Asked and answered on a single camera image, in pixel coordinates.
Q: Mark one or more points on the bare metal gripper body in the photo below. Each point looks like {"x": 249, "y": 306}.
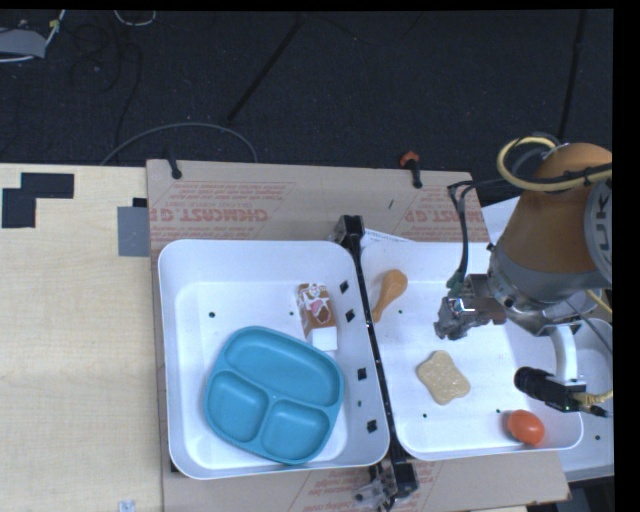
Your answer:
{"x": 487, "y": 302}

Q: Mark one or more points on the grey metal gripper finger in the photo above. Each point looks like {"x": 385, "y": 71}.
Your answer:
{"x": 470, "y": 322}
{"x": 446, "y": 327}

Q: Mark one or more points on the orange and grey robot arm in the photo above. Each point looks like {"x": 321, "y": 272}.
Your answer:
{"x": 545, "y": 225}

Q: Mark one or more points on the white plastic tray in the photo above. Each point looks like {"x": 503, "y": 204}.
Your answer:
{"x": 240, "y": 300}
{"x": 480, "y": 350}

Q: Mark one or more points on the beige toy bread slice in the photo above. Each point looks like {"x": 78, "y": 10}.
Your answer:
{"x": 443, "y": 378}

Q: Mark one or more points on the tan toy chicken drumstick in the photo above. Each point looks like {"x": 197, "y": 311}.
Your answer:
{"x": 389, "y": 290}

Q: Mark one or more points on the thin black rod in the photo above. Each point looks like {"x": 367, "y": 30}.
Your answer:
{"x": 378, "y": 360}

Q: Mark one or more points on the white paper slip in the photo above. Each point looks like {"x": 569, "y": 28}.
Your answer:
{"x": 385, "y": 236}

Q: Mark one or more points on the orange toy egg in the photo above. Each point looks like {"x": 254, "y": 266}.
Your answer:
{"x": 525, "y": 426}

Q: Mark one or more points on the brown and white carton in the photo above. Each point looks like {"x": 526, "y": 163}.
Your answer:
{"x": 316, "y": 312}

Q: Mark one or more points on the blue divided plate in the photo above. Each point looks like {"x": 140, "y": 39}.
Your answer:
{"x": 272, "y": 395}

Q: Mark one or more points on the brown cardboard board red print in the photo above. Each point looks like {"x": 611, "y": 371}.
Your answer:
{"x": 300, "y": 210}

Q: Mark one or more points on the black cylinder on white bracket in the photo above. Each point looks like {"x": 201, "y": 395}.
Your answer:
{"x": 545, "y": 387}

